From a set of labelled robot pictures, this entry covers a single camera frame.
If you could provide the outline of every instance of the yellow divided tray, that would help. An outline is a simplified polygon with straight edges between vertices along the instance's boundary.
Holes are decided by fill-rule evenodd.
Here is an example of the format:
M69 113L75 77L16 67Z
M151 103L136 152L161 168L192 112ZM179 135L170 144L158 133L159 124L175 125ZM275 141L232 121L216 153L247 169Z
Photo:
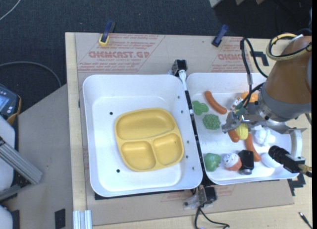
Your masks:
M131 111L114 125L122 159L132 170L146 172L178 163L184 145L174 117L161 108Z

